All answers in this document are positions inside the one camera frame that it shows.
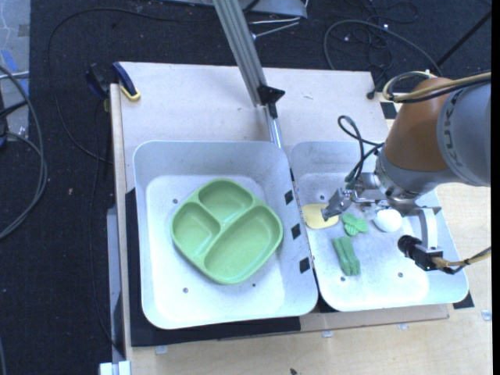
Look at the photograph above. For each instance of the white toy egg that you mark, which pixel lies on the white toy egg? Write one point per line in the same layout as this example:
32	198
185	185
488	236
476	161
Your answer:
387	221

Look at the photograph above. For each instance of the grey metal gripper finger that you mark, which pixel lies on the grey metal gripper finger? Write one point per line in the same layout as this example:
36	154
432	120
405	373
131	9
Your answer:
333	206
346	201

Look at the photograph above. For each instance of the pale flat board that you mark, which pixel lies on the pale flat board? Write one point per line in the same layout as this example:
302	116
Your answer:
195	104

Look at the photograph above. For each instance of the thin black and white rod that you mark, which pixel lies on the thin black and white rod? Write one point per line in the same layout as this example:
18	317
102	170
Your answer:
275	131

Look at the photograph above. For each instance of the green leafy toy vegetable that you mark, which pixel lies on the green leafy toy vegetable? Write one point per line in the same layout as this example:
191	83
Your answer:
354	225

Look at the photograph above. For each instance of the yellow round biscuit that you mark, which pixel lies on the yellow round biscuit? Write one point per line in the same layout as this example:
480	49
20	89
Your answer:
311	217

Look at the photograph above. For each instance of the black cylinder on white bracket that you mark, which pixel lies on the black cylinder on white bracket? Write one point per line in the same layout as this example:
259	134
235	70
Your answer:
421	253

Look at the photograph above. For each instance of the green toy bean bundle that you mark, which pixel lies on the green toy bean bundle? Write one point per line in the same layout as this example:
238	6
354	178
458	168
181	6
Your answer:
347	256

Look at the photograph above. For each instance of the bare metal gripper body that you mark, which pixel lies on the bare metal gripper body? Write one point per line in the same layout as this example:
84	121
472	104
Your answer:
367	188

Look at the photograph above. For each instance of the white plastic tray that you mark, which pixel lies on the white plastic tray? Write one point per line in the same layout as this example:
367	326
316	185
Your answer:
164	287
383	283

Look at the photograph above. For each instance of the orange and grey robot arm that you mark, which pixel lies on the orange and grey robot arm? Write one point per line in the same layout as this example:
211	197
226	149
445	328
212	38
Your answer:
422	131

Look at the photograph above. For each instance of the green divided plate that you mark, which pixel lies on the green divided plate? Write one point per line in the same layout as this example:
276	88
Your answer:
234	244

